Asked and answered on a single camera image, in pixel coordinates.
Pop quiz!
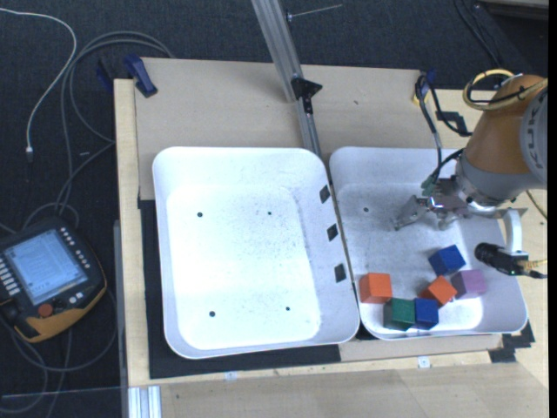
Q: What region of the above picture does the orange cube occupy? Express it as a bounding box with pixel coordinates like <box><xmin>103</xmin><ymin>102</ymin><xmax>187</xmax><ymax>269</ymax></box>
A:
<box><xmin>419</xmin><ymin>275</ymin><xmax>458</xmax><ymax>307</ymax></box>
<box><xmin>359</xmin><ymin>272</ymin><xmax>393</xmax><ymax>305</ymax></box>

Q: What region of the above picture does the blue cube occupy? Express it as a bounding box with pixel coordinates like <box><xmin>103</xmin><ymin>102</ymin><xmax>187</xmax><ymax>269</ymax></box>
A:
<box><xmin>413</xmin><ymin>297</ymin><xmax>440</xmax><ymax>331</ymax></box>
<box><xmin>428</xmin><ymin>245</ymin><xmax>467</xmax><ymax>277</ymax></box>

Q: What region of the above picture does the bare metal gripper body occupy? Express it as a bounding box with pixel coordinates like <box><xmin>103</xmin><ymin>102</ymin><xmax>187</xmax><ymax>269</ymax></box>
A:
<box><xmin>427</xmin><ymin>178</ymin><xmax>498</xmax><ymax>219</ymax></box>

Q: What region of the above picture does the black cylinder on white bracket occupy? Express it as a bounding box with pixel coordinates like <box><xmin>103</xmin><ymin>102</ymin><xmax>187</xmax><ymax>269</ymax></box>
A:
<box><xmin>473</xmin><ymin>206</ymin><xmax>530</xmax><ymax>277</ymax></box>

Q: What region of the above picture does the green cube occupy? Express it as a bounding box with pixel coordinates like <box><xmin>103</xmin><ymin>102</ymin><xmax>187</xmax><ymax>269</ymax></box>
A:
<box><xmin>382</xmin><ymin>297</ymin><xmax>417</xmax><ymax>333</ymax></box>

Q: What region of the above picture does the white plastic tray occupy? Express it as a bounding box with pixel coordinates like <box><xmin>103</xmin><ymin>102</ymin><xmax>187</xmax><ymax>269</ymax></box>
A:
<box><xmin>151</xmin><ymin>145</ymin><xmax>362</xmax><ymax>361</ymax></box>
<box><xmin>328</xmin><ymin>145</ymin><xmax>530</xmax><ymax>341</ymax></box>

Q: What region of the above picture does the purple cube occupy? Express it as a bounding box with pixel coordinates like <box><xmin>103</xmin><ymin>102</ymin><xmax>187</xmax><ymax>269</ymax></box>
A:
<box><xmin>450</xmin><ymin>269</ymin><xmax>487</xmax><ymax>300</ymax></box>

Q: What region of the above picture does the pale wood board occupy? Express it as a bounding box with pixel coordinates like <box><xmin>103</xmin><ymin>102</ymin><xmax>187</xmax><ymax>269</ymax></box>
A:
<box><xmin>132</xmin><ymin>57</ymin><xmax>506</xmax><ymax>362</ymax></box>

